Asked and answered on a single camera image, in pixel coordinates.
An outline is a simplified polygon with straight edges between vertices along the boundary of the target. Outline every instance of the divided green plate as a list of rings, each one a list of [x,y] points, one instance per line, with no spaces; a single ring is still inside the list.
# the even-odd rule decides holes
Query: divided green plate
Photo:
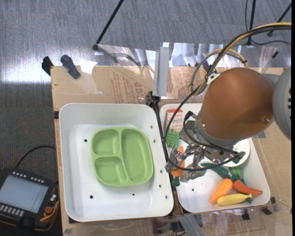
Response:
[[[145,134],[132,127],[98,130],[91,140],[95,175],[109,186],[142,184],[153,175],[153,158]]]

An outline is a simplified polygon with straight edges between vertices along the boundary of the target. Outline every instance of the gray carpet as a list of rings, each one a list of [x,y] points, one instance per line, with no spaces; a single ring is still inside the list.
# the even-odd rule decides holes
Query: gray carpet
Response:
[[[125,0],[101,44],[158,50],[163,42],[227,44],[249,28],[248,0]],[[256,0],[253,26],[275,23],[292,0]],[[62,65],[98,61],[92,50],[119,0],[0,0],[0,167],[14,167],[31,148],[55,145],[50,77],[44,57]],[[284,22],[292,21],[292,9]],[[291,31],[253,37],[255,43],[291,43]],[[280,55],[273,66],[291,64],[291,45],[273,42]],[[19,166],[57,180],[55,151],[41,148]],[[61,235],[58,216],[47,233],[24,233],[0,223],[0,236]]]

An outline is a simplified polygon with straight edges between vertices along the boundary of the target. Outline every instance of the button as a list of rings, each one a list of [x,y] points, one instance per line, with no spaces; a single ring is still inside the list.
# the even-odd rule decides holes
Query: button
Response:
[[[44,212],[45,212],[46,216],[48,216],[53,213],[53,208],[50,206],[46,206],[44,209]]]

